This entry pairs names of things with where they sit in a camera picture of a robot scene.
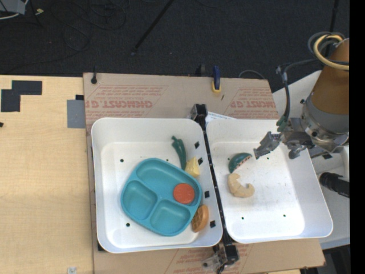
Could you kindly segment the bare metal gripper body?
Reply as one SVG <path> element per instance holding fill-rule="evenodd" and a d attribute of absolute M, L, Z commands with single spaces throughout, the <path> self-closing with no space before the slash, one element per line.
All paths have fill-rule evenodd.
<path fill-rule="evenodd" d="M 282 143 L 286 146 L 306 146 L 310 157 L 340 153 L 348 145 L 349 134 L 330 131 L 311 119 L 290 118 L 281 132 Z"/>

